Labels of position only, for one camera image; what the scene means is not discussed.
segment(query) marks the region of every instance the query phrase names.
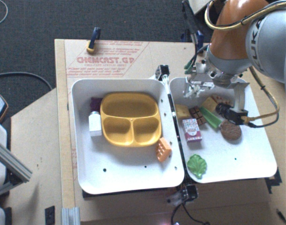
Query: yellow divided plate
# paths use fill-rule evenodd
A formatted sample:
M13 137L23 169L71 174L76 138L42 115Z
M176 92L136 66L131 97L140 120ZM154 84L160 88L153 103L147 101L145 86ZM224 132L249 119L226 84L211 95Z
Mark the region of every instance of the yellow divided plate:
M115 92L106 95L100 109L106 140L121 147L144 147L161 137L157 102L148 94Z

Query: orange block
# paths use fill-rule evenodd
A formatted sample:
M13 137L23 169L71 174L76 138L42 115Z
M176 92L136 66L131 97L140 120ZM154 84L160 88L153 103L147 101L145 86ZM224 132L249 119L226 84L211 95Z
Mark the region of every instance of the orange block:
M160 162L163 162L170 155L172 149L165 138L160 138L156 146L156 156Z

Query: white bottle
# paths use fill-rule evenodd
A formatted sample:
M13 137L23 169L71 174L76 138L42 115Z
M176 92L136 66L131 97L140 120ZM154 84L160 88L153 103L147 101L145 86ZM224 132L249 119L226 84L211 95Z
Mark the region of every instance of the white bottle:
M91 137L102 135L101 116L99 112L91 112L88 117L88 125Z

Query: small green object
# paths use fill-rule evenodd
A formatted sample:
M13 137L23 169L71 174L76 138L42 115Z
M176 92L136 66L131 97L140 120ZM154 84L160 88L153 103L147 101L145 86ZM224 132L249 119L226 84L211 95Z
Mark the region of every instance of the small green object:
M200 112L202 113L203 117L206 119L206 121L214 128L217 129L219 125L221 124L221 120L218 119L213 113L211 113L209 110L207 110L205 107L199 108Z
M202 175L206 172L207 169L206 161L197 154L191 156L186 165L198 179L202 178Z

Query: green leaf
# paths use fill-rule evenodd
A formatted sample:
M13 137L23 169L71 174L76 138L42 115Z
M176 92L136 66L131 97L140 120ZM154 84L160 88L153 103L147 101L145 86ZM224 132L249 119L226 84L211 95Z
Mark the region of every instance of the green leaf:
M205 173L207 169L206 161L197 154L194 154L190 157L187 161L186 165L188 166L189 170L196 175L198 179L202 178L202 175Z

